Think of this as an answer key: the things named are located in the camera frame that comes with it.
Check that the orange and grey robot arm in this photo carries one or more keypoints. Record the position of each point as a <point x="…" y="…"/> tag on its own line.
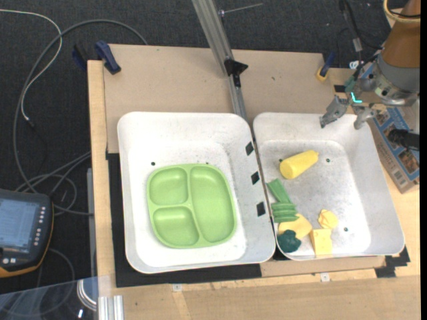
<point x="402" y="42"/>

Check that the white plastic tray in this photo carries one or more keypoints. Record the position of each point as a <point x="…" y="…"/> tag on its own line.
<point x="353" y="192"/>
<point x="187" y="135"/>

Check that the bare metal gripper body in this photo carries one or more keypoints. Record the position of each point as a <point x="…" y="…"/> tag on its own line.
<point x="388" y="95"/>

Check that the dark green broccoli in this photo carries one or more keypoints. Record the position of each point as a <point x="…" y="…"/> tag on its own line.
<point x="289" y="242"/>

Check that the green divided plate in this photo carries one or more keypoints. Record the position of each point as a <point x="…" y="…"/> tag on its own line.
<point x="210" y="198"/>

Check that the yellow squeeze bottle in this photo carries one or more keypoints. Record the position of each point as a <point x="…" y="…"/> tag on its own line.
<point x="297" y="165"/>

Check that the yellow cheese wedge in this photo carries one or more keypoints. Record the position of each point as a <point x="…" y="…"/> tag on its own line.
<point x="322" y="242"/>

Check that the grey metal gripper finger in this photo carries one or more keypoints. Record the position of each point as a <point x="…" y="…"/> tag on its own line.
<point x="363" y="115"/>
<point x="334" y="110"/>

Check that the yellow crumpled toy food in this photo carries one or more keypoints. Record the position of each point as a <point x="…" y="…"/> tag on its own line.
<point x="328" y="218"/>

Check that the green sliced cucumber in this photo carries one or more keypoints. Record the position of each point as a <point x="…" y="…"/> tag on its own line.
<point x="283" y="212"/>

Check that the flat pale brown board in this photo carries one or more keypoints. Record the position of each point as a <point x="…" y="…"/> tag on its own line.
<point x="173" y="85"/>

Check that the black cylinder on white bracket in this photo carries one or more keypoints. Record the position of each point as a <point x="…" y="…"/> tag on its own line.
<point x="405" y="138"/>

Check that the green pea pod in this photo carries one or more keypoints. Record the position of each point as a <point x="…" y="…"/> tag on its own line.
<point x="278" y="190"/>

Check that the blue printed carton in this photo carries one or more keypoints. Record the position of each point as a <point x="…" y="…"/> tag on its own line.
<point x="397" y="145"/>

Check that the yellow banana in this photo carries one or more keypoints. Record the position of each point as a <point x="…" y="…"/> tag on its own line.
<point x="298" y="227"/>

